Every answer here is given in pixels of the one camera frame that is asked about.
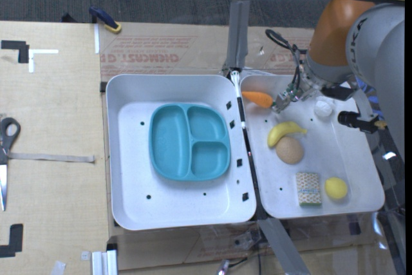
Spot orange carrot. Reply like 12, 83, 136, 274
241, 90, 275, 109

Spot grey handled scissors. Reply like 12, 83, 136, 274
0, 117, 22, 213

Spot black cylinder on white bracket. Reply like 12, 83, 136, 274
337, 89, 380, 135

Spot yellow banana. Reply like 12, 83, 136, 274
267, 120, 308, 149

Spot white plastic tray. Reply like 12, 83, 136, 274
239, 73, 386, 220
105, 73, 258, 232

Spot white and green carton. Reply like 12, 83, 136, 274
295, 171, 323, 207

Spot blue divided plate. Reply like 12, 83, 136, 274
148, 102, 232, 182

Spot yellow lemon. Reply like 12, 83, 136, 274
324, 176, 349, 202

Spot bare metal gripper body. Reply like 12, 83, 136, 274
287, 69, 330, 103

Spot white crumpled ball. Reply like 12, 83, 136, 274
313, 99, 334, 118

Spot brown cardboard board red print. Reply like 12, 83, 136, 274
98, 21, 402, 272

